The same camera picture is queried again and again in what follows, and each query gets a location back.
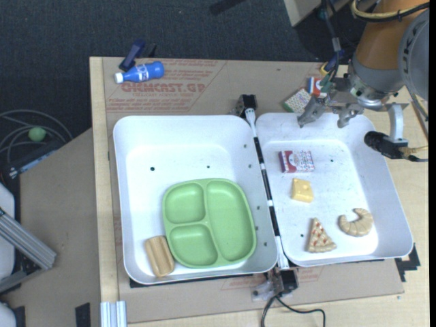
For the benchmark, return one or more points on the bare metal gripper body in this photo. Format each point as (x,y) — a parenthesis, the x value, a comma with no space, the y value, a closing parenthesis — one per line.
(351,99)

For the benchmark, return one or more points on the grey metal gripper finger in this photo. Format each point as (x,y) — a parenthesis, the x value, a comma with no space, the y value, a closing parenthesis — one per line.
(310,112)
(347,115)

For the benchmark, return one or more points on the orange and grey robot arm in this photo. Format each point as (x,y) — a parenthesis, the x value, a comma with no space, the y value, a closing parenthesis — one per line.
(381,43)

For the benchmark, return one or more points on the green dotted carton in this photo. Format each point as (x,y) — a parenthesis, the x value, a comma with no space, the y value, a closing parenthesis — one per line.
(297,101)

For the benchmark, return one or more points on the red white blue carton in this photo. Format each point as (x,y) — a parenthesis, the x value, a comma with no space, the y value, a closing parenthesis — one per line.
(315,85)

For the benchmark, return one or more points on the red and white carton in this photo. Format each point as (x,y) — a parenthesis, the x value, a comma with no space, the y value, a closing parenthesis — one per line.
(296,161)

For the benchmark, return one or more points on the white plastic tray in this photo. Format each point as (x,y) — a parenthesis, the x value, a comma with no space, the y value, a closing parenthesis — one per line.
(190,148)
(340,182)

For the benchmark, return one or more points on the thin black and white rod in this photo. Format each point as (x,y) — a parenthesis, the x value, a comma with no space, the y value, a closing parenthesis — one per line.
(263,162)

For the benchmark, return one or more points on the yellow cheese wedge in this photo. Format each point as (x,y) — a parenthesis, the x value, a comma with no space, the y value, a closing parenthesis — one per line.
(301,190)

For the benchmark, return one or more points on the brown cardboard board red print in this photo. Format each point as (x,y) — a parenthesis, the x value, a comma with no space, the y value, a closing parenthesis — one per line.
(204,83)

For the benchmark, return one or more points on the tan croissant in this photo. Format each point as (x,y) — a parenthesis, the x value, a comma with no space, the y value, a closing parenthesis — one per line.
(356,227)

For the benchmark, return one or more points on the pizza slice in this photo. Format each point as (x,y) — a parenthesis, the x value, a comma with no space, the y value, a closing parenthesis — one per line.
(318,238)

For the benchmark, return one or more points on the green divided plate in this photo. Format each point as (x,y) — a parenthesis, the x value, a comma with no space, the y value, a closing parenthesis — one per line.
(221,216)

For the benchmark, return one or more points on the blue bottle white cap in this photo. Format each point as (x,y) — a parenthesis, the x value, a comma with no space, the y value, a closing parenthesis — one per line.
(143,72)

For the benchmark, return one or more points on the tan hot dog bun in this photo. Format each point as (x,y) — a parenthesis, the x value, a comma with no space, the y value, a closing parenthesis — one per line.
(159,255)

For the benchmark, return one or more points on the green ball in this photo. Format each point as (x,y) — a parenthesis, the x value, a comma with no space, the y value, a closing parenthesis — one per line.
(36,134)

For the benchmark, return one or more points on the black cylinder on white bracket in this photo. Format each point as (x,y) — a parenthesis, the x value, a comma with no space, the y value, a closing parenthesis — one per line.
(385,143)

